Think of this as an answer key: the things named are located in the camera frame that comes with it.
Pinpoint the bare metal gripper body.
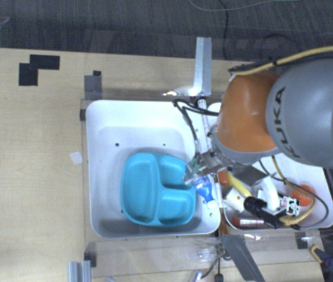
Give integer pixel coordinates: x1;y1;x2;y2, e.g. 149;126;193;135
196;150;233;176

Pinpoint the blue and white bottle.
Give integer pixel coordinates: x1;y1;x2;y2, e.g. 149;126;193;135
192;176;219;210

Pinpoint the yellow banana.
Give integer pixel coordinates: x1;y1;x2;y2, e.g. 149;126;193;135
226;171;253;198

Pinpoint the white cup with dots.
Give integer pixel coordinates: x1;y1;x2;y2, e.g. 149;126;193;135
223;186;248;212

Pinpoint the blue divided plate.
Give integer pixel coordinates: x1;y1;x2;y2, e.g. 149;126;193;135
120;152;198;228

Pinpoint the red and silver can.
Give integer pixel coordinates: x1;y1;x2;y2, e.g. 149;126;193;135
231;216;266;229

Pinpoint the white plastic tray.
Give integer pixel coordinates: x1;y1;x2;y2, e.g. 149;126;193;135
85;99;222;240
207;101;333;231

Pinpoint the white packet with black print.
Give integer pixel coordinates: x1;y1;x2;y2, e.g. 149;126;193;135
278;195;301;217

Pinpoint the orange carrot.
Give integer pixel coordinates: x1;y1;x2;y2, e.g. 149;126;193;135
291;184;315;207

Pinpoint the black cylinder on white bracket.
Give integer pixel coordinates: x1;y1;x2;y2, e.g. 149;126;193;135
243;177;287;230

